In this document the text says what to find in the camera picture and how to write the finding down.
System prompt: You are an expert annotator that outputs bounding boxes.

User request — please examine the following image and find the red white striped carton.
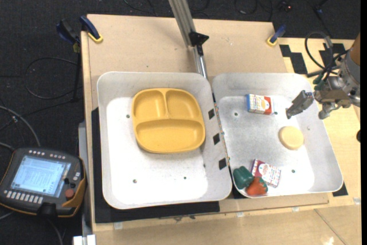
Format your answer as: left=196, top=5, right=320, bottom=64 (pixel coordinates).
left=250, top=158, right=282, bottom=189

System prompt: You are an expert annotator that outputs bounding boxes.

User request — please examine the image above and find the red white blue carton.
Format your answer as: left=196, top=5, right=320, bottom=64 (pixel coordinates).
left=245, top=94, right=275, bottom=116

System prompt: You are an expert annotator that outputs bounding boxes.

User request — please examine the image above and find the green toy pepper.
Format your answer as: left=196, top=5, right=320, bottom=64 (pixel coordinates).
left=232, top=166, right=255, bottom=190

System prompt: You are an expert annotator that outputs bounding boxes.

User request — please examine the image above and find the thin black and white rod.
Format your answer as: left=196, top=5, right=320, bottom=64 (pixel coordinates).
left=212, top=92, right=232, bottom=170

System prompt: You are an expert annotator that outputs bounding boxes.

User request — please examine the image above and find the orange toy vegetable green top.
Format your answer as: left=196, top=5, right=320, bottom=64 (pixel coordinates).
left=245, top=177, right=269, bottom=197

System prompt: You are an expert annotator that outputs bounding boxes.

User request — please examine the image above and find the white plastic tray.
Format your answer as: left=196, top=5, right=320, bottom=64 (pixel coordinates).
left=211, top=72, right=344, bottom=199
left=96, top=71, right=233, bottom=210

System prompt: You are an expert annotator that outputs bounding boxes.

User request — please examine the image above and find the pale wood board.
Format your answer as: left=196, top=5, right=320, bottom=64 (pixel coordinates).
left=81, top=13, right=330, bottom=233

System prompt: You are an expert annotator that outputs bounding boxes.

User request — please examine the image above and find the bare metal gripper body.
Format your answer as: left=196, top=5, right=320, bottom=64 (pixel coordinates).
left=314, top=74, right=361, bottom=108

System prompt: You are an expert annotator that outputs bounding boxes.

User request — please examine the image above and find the yellow divided plate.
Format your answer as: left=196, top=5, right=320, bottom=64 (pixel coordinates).
left=131, top=88, right=206, bottom=154

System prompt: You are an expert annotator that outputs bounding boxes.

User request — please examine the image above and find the round beige biscuit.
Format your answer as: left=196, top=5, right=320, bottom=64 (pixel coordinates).
left=278, top=125, right=305, bottom=151

